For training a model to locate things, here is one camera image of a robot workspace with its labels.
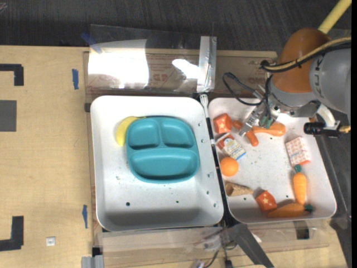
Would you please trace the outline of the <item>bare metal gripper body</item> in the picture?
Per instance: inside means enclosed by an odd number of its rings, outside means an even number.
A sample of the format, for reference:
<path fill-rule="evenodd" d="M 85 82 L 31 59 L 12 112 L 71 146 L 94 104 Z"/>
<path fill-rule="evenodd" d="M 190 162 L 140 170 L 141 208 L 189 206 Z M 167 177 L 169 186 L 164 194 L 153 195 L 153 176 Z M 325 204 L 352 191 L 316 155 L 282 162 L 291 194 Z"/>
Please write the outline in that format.
<path fill-rule="evenodd" d="M 278 120 L 281 114 L 287 114 L 290 117 L 306 117 L 312 118 L 319 109 L 321 103 L 317 100 L 312 100 L 307 104 L 299 107 L 289 107 L 277 101 L 270 100 L 262 102 L 256 106 L 251 114 L 246 118 L 245 123 L 250 125 L 258 125 L 266 128 L 266 125 L 272 125 Z"/>

